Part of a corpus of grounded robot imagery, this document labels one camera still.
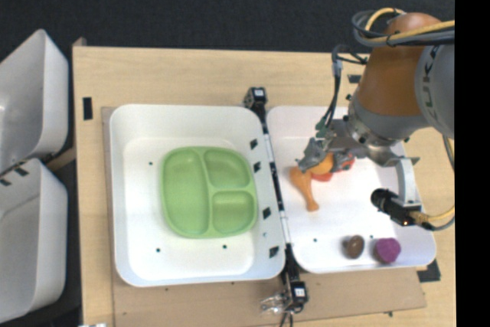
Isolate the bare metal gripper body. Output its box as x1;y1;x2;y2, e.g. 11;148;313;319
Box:
314;118;408;167

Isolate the red orange round toy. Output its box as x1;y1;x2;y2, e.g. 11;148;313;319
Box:
310;159;355;183

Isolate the orange chicken drumstick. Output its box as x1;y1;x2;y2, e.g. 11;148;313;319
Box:
288;152;335;213

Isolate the thin black and white rod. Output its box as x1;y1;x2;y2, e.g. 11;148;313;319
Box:
253;103;299;283

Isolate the white plastic tray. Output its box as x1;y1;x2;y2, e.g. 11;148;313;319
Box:
265;105;438;275
109;103;287;288

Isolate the brown doughnut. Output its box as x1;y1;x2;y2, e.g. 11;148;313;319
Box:
341;234;366;260

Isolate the green divided plate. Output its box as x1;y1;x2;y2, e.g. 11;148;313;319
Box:
160;146;259;240

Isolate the black cylinder on white bracket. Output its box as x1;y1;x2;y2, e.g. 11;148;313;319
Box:
370;158;424;227

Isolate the black block with thin wires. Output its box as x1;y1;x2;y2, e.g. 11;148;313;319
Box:
284;279;309;310
243;86;268;109

